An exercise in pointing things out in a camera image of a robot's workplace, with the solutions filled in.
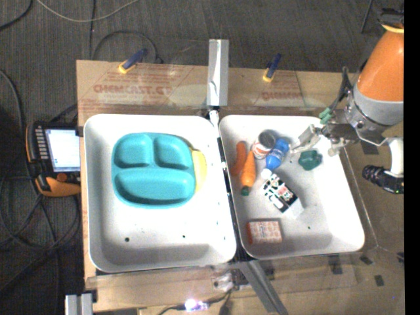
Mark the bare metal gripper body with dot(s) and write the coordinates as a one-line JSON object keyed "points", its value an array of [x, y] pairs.
{"points": [[341, 130]]}

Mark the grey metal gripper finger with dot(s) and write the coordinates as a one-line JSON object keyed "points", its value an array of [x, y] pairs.
{"points": [[337, 147], [310, 136]]}

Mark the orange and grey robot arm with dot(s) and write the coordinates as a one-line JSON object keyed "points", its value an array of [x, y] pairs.
{"points": [[380, 74]]}

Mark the blue bottle with white cap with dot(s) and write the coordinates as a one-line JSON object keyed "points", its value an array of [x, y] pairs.
{"points": [[275, 157]]}

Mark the red and white can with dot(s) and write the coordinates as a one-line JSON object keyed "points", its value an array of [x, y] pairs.
{"points": [[262, 146]]}

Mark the black and white carton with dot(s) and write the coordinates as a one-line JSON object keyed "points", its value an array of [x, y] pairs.
{"points": [[280, 194]]}

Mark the white plastic tray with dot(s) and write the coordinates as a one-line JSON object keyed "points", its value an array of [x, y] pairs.
{"points": [[315, 208], [157, 238]]}

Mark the orange carrot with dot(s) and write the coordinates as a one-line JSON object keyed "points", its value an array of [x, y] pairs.
{"points": [[248, 172]]}

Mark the orange sausage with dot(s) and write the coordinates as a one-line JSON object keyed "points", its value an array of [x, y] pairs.
{"points": [[239, 157]]}

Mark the yellow banana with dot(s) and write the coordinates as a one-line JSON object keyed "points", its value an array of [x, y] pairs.
{"points": [[200, 167]]}

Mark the blue divided plate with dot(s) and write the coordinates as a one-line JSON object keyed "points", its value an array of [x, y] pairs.
{"points": [[152, 171]]}

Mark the brown cardboard board red print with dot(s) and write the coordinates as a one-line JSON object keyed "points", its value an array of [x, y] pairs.
{"points": [[138, 90]]}

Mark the black cylinder on white bracket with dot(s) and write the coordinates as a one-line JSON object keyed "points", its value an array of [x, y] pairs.
{"points": [[384, 177]]}

